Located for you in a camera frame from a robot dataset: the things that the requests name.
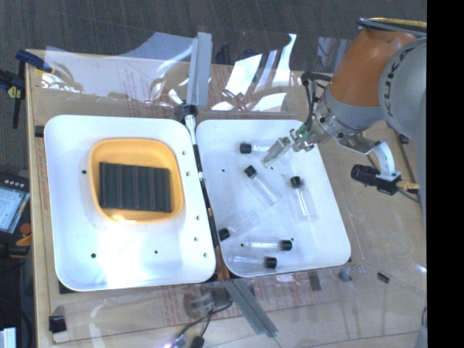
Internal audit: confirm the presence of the black ribbed rack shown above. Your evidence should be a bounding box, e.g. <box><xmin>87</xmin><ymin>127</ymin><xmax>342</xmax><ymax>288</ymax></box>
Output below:
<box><xmin>98</xmin><ymin>162</ymin><xmax>173</xmax><ymax>214</ymax></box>

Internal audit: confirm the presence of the yellow rounded bin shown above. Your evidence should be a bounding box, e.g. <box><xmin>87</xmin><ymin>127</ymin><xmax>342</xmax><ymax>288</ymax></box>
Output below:
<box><xmin>88</xmin><ymin>138</ymin><xmax>186</xmax><ymax>225</ymax></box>

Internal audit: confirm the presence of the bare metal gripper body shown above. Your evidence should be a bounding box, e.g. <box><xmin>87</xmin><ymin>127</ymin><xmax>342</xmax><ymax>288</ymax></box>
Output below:
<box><xmin>289</xmin><ymin>109</ymin><xmax>380</xmax><ymax>156</ymax></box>

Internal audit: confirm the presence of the black cylinder on white bracket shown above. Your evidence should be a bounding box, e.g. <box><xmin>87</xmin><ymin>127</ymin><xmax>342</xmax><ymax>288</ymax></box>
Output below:
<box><xmin>350</xmin><ymin>140</ymin><xmax>402</xmax><ymax>196</ymax></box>

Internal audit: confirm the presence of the clear plastic bottle black cap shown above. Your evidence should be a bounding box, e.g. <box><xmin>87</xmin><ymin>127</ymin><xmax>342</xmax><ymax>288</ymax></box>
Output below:
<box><xmin>217</xmin><ymin>210</ymin><xmax>262</xmax><ymax>242</ymax></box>
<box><xmin>289</xmin><ymin>175</ymin><xmax>319</xmax><ymax>223</ymax></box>
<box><xmin>241</xmin><ymin>239</ymin><xmax>294</xmax><ymax>252</ymax></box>
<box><xmin>239</xmin><ymin>141</ymin><xmax>277</xmax><ymax>155</ymax></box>
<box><xmin>243</xmin><ymin>164</ymin><xmax>283</xmax><ymax>207</ymax></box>
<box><xmin>232</xmin><ymin>254</ymin><xmax>278</xmax><ymax>270</ymax></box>

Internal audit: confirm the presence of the white plastic tray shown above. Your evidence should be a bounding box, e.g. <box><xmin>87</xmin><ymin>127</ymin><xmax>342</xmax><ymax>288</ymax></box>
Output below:
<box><xmin>43</xmin><ymin>114</ymin><xmax>218</xmax><ymax>292</ymax></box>
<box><xmin>194</xmin><ymin>118</ymin><xmax>352</xmax><ymax>279</ymax></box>

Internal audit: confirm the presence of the black block with thin wires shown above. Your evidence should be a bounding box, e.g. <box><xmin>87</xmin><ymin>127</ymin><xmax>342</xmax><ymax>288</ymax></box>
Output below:
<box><xmin>173</xmin><ymin>103</ymin><xmax>199</xmax><ymax>121</ymax></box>

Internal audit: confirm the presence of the thin black and white rod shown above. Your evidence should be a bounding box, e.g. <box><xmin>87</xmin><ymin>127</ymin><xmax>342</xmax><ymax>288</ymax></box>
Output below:
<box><xmin>184</xmin><ymin>114</ymin><xmax>230</xmax><ymax>281</ymax></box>

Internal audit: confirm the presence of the brown cardboard board red print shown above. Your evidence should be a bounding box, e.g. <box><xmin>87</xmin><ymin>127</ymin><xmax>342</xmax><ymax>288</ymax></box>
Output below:
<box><xmin>24</xmin><ymin>49</ymin><xmax>428</xmax><ymax>346</ymax></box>

